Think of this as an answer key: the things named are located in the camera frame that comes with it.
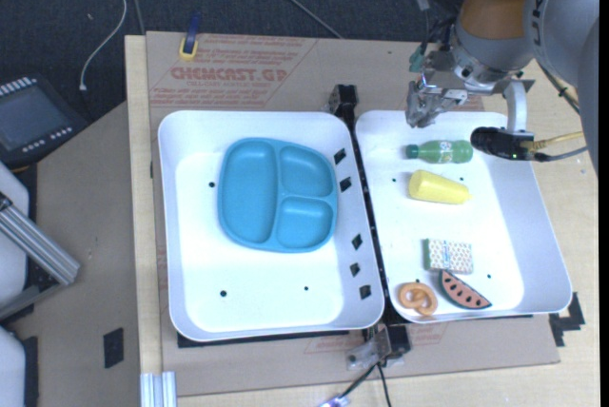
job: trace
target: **black end effector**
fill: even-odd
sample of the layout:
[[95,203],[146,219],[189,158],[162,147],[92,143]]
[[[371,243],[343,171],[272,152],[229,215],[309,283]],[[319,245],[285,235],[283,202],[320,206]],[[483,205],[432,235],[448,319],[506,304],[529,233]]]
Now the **black end effector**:
[[529,133],[519,135],[489,126],[476,128],[470,137],[472,146],[477,150],[508,160],[531,160],[533,155],[521,145],[522,142],[531,141],[533,135]]

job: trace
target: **toy donut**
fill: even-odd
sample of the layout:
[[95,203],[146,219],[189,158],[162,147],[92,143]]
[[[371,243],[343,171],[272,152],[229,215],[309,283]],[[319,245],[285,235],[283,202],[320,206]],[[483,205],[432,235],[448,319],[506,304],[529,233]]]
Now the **toy donut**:
[[417,281],[402,285],[398,300],[406,309],[414,309],[423,316],[431,316],[438,308],[438,299],[431,287]]

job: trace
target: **black device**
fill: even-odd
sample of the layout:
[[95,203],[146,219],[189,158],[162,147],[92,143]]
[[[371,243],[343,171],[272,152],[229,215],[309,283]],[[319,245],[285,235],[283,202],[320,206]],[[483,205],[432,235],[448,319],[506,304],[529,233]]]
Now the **black device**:
[[0,162],[6,167],[35,164],[85,126],[40,74],[0,80]]

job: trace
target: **yellow cable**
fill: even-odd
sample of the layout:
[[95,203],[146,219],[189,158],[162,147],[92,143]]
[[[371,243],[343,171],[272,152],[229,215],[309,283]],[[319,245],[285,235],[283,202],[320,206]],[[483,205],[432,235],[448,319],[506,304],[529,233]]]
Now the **yellow cable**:
[[539,140],[537,142],[521,142],[521,146],[530,152],[536,152],[542,148],[546,148],[549,145],[557,144],[558,142],[566,142],[567,140],[574,140],[581,137],[583,137],[583,131],[576,131],[574,133],[567,133],[566,135],[560,135],[558,137],[548,138],[546,140]]

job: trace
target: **white tray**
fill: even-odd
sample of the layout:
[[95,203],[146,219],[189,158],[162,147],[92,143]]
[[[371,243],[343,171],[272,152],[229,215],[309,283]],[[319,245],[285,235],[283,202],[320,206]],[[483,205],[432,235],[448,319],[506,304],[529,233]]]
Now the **white tray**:
[[[342,121],[321,112],[185,110],[169,114],[158,136],[169,312],[181,334],[211,341],[364,329],[379,320],[383,289],[350,134]],[[340,181],[350,178],[351,186],[339,190],[334,235],[321,248],[261,251],[223,232],[215,185],[226,150],[249,137],[321,152],[335,168],[339,189]],[[341,149],[346,157],[335,165]]]
[[[467,164],[405,158],[406,145],[469,140],[478,126],[505,124],[505,117],[488,112],[448,112],[433,126],[414,129],[402,111],[369,111],[359,118],[356,134],[390,299],[405,319],[434,322],[551,313],[569,304],[571,283],[530,163],[506,161],[478,150]],[[473,199],[464,204],[411,199],[408,179],[417,169],[467,185]],[[490,308],[464,309],[442,294],[439,272],[423,266],[426,238],[472,244],[474,273],[458,277],[489,299]],[[433,316],[400,305],[398,290],[411,281],[435,289],[439,305]]]

